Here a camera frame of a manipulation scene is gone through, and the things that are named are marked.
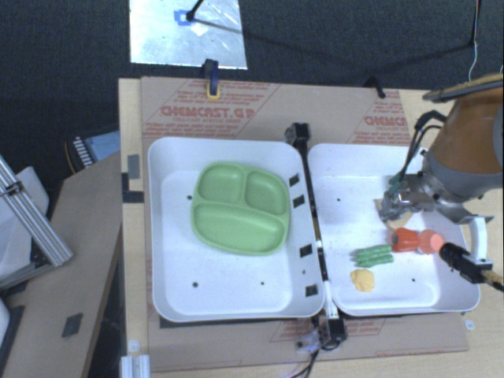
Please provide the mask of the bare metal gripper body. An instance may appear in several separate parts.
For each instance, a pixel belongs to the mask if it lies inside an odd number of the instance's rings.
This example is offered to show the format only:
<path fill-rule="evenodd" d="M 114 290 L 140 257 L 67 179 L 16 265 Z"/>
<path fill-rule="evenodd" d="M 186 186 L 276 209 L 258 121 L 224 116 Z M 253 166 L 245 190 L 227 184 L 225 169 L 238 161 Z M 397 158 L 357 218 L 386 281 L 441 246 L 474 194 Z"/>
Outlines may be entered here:
<path fill-rule="evenodd" d="M 396 174 L 388 181 L 387 198 L 393 206 L 412 206 L 413 213 L 467 213 L 465 199 L 448 190 L 429 173 Z"/>

